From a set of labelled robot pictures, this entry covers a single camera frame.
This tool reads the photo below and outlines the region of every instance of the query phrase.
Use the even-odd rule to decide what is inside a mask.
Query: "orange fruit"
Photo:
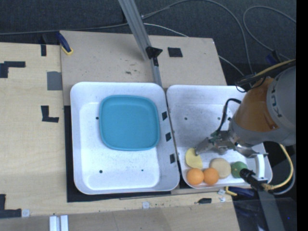
[[[204,174],[199,168],[191,168],[190,170],[188,170],[186,177],[188,183],[190,183],[191,185],[198,185],[204,180]]]
[[[219,173],[213,167],[209,167],[203,171],[204,182],[208,185],[214,185],[219,180]]]

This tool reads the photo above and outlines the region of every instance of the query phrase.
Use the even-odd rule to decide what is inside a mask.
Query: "blue tray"
[[[100,133],[106,146],[115,150],[149,150],[159,142],[156,105],[148,98],[113,95],[100,105]]]

